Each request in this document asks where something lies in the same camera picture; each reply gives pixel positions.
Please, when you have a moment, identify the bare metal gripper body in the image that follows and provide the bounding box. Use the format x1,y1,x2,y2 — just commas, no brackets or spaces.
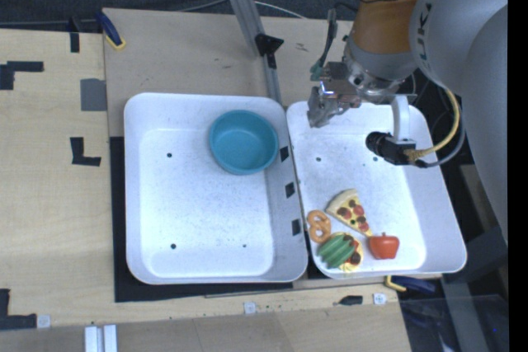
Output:
318,61,408,110

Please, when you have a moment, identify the white plastic tray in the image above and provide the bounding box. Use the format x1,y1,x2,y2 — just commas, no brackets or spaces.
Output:
285,99,469,281
123,92,310,286

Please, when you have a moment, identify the blue bowl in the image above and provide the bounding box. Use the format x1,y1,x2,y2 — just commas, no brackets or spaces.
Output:
208,109,281,176

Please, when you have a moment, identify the toy pizza slice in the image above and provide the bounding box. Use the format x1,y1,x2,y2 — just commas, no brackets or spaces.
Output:
324,188,374,238

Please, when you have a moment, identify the orange toy pretzel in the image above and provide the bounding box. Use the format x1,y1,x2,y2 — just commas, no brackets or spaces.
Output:
306,209,332,245

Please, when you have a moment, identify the green ribbed toy vegetable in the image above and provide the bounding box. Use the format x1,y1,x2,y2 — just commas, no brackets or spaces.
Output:
316,232,358,270

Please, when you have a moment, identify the pale wood board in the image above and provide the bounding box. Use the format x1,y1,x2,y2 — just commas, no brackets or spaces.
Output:
101,7,441,301

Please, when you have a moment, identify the red toy apple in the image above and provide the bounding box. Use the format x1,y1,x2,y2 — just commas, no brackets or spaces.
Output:
367,232,401,261

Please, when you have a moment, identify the yellow toy pizza piece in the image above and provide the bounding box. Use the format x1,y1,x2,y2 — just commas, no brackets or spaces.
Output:
337,232,365,275

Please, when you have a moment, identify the black cylinder on white bracket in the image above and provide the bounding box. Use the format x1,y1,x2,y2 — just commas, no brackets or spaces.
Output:
365,94,417,167

